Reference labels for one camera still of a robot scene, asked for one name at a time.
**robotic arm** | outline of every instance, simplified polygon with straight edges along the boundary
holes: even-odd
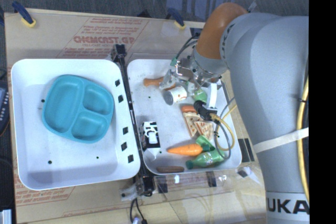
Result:
[[[298,111],[308,87],[308,20],[221,4],[188,61],[176,65],[189,72],[196,88],[209,88],[230,70],[236,103],[263,173],[272,224],[310,222],[309,187],[302,181],[297,145],[304,135],[298,130]]]

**white tray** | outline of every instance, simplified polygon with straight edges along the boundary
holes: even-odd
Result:
[[[114,115],[100,141],[76,142],[52,133],[43,125],[42,100],[62,74],[82,76],[112,93]],[[140,158],[121,72],[115,63],[25,59],[13,65],[11,76],[18,174],[26,187],[52,189],[126,179],[137,174]]]
[[[161,144],[161,153],[158,153],[156,158],[152,154],[144,152],[144,162],[146,167],[157,175],[163,175],[158,172],[158,166],[182,166],[184,173],[210,172],[214,170],[223,170],[238,167],[242,162],[242,153],[239,148],[236,132],[229,115],[225,121],[234,132],[236,144],[232,149],[231,158],[219,165],[207,168],[194,168],[188,170],[185,162],[193,157],[171,154],[166,151],[167,148],[179,144],[194,143],[195,140],[190,138],[187,127],[184,123],[180,107],[184,104],[193,104],[194,100],[188,97],[174,105],[165,103],[162,97],[162,91],[155,86],[145,87],[143,79],[156,79],[166,74],[170,67],[170,60],[163,59],[136,59],[128,64],[129,84],[133,100],[133,108],[137,126],[139,127],[145,121],[156,121],[159,140]],[[227,100],[222,88],[218,90],[216,107],[218,114],[222,112],[227,104]],[[219,131],[219,144],[222,147],[227,147],[225,135]]]

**yellow cable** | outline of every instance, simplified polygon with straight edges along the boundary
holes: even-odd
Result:
[[[222,118],[220,118],[218,115],[216,115],[216,114],[210,114],[210,116],[212,117],[212,119],[214,119],[214,120],[218,120],[218,121],[220,121],[221,123],[223,123],[224,124],[224,126],[228,129],[228,131],[229,131],[229,133],[230,133],[230,135],[231,135],[231,137],[232,137],[232,145],[231,145],[231,149],[235,146],[235,143],[236,143],[236,140],[235,140],[235,135],[233,134],[233,131],[232,131],[232,129],[230,128],[230,126],[224,121],[224,119],[235,109],[237,107],[237,105],[235,104]],[[215,132],[216,133],[218,133],[218,131],[219,131],[219,125],[217,125],[217,127],[216,127],[216,130],[215,130]],[[214,139],[216,140],[216,142],[217,142],[217,145],[218,145],[218,148],[220,149],[220,150],[222,150],[222,151],[228,151],[229,150],[229,148],[222,148],[220,145],[219,145],[219,143],[218,143],[218,137],[215,135],[215,137],[214,137]]]
[[[303,94],[302,94],[302,102],[300,103],[299,107],[299,112],[298,112],[298,119],[297,119],[297,130],[302,129],[302,119],[303,119],[303,113],[304,113],[304,108],[306,106],[306,100],[308,96],[308,90],[309,88],[309,81],[308,77],[306,80],[306,83],[303,88]],[[307,182],[307,177],[306,177],[306,169],[305,169],[305,159],[303,156],[303,140],[297,140],[297,148],[298,148],[298,158],[299,158],[299,169],[300,169],[300,175],[301,175],[301,181],[303,185],[303,189],[305,190],[304,193],[306,195],[307,201],[309,202],[309,187],[308,187],[308,182]]]

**toy carrot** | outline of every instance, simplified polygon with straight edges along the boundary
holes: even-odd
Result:
[[[189,144],[167,149],[167,152],[169,153],[186,156],[197,156],[202,153],[202,151],[209,151],[209,145],[204,145],[201,147],[198,144]]]

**white can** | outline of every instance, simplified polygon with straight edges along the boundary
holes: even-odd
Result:
[[[187,98],[187,91],[182,86],[177,86],[163,93],[163,99],[168,105],[178,103]]]

